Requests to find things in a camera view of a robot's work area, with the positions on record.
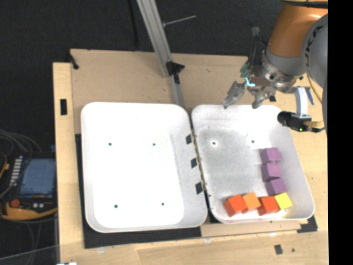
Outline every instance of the black clamp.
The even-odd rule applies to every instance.
[[[174,82],[180,84],[179,73],[185,68],[184,65],[174,63],[172,61],[166,64],[169,75],[173,75]]]

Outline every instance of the cube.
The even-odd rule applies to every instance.
[[[277,147],[265,148],[260,152],[260,157],[263,164],[269,162],[279,162],[282,160],[281,154]]]
[[[243,210],[247,209],[247,205],[241,194],[228,198],[223,205],[226,208],[229,217],[234,214],[241,213]]]
[[[242,211],[244,214],[261,206],[260,200],[254,192],[243,195],[243,199],[247,205],[247,209]]]
[[[265,183],[268,195],[280,194],[287,191],[287,187],[282,178],[272,179]]]
[[[287,209],[293,206],[293,203],[286,192],[275,195],[275,199],[281,210]]]
[[[278,163],[266,163],[261,166],[263,181],[268,182],[272,179],[281,177],[281,167]]]
[[[265,214],[276,213],[280,210],[277,201],[273,195],[268,197],[260,197],[261,206],[258,208],[258,213],[260,216]]]

